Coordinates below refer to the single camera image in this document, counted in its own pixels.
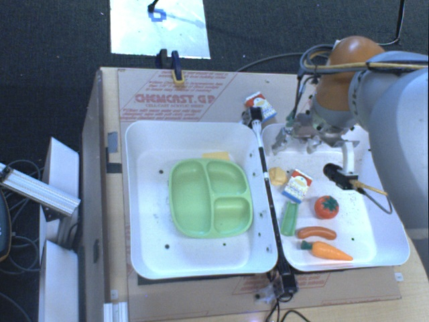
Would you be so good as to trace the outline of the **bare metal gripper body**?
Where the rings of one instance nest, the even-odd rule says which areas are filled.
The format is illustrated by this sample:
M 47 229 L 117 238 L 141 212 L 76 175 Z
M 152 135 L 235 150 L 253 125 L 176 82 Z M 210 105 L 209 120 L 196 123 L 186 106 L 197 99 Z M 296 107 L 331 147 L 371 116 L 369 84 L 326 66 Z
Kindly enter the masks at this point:
M 286 122 L 286 128 L 290 130 L 293 138 L 322 142 L 332 148 L 341 147 L 345 143 L 343 136 L 354 126 L 354 119 L 343 112 L 329 117 L 321 116 L 317 111 L 310 111 L 299 113 Z

